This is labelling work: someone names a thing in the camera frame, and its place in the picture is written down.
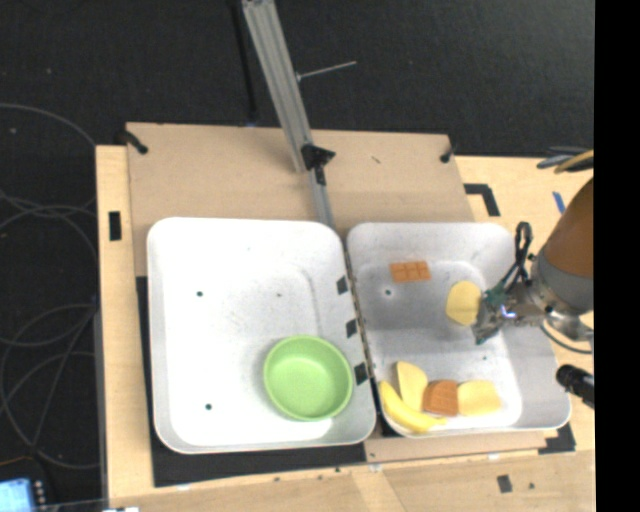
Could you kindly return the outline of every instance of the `black floor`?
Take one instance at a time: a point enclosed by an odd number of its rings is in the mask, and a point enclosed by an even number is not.
[[[0,480],[26,464],[56,501],[100,496],[93,145],[127,121],[245,124],[252,106],[277,125],[249,45],[250,101],[230,5],[0,3]],[[595,0],[278,8],[298,72],[357,62],[301,82],[314,128],[446,133],[460,154],[593,147]]]

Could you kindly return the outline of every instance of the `toy food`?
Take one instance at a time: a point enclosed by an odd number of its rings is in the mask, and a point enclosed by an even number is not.
[[[421,368],[406,361],[396,363],[400,397],[414,411],[422,411],[424,390],[428,384],[427,374]]]
[[[451,287],[447,296],[445,312],[461,325],[471,325],[476,321],[480,309],[482,291],[471,281],[459,281]]]
[[[482,416],[501,407],[500,396],[491,381],[470,380],[458,386],[458,411],[463,416]]]
[[[424,390],[422,408],[442,416],[458,414],[458,383],[455,380],[437,380]]]
[[[389,265],[391,277],[396,283],[412,281],[427,281],[431,279],[431,272],[426,261],[409,261],[407,263],[392,263]]]
[[[381,381],[378,388],[382,407],[389,417],[415,434],[423,434],[434,425],[444,425],[447,422],[446,418],[435,418],[409,407],[387,381]]]

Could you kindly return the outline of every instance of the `cardboard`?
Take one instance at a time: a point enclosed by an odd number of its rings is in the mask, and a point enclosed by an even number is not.
[[[129,123],[148,148],[129,146],[136,275],[146,274],[149,228],[171,216],[315,220],[307,173],[294,170],[279,128]],[[446,135],[313,132],[336,153],[327,194],[344,237],[376,222],[472,221]]]

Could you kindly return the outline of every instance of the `toy banana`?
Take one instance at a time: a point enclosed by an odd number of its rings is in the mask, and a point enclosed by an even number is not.
[[[385,412],[396,423],[416,434],[423,434],[434,425],[444,425],[447,422],[446,418],[436,418],[413,410],[387,381],[380,382],[379,390]]]

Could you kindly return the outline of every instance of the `gray metal frame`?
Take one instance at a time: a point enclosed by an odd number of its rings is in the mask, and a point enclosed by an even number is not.
[[[275,2],[243,0],[242,6],[280,125],[291,147],[295,170],[306,172],[302,148],[312,145],[313,138]],[[326,187],[317,183],[313,172],[309,173],[309,184],[318,221],[333,228]]]

